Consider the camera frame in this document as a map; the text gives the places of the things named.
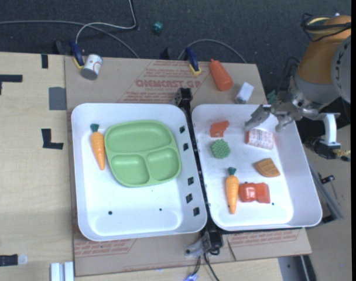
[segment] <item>light wood table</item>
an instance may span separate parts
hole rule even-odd
[[[65,87],[64,57],[0,53],[0,74],[21,74],[3,83],[0,95],[0,255],[26,255],[28,262],[0,267],[2,280],[49,280],[54,262],[73,261],[67,114],[49,110],[49,88]],[[63,149],[43,149],[41,129]],[[281,281],[277,259],[213,264],[220,280]],[[76,277],[76,280],[185,280],[193,267]],[[214,280],[208,267],[201,281]]]

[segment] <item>toy carrot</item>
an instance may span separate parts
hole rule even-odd
[[[236,170],[234,167],[228,168],[229,177],[226,178],[225,182],[226,198],[231,214],[235,214],[238,200],[239,180],[234,176]]]
[[[95,155],[96,161],[101,170],[105,169],[105,145],[104,145],[104,136],[98,132],[99,125],[91,124],[91,147]]]

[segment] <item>toy bread slice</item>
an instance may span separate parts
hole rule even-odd
[[[277,177],[280,175],[279,170],[271,158],[266,158],[255,163],[257,171],[265,177]]]

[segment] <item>cardboard box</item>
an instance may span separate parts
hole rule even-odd
[[[229,91],[217,89],[208,63],[200,62],[202,73],[194,76],[186,61],[147,59],[107,59],[99,76],[91,81],[80,75],[71,57],[65,57],[67,120],[70,155],[71,201],[73,207],[74,263],[76,276],[172,268],[194,265],[185,258],[185,247],[200,238],[199,233],[168,235],[119,241],[93,242],[77,226],[75,176],[70,116],[73,109],[86,102],[172,103],[179,88],[189,87],[193,94],[191,108],[200,104],[232,104],[244,82],[254,86],[249,104],[266,103],[256,65],[223,66],[234,80]],[[311,252],[306,231],[245,232],[223,236],[224,246],[211,262],[235,262],[249,259],[301,255]]]

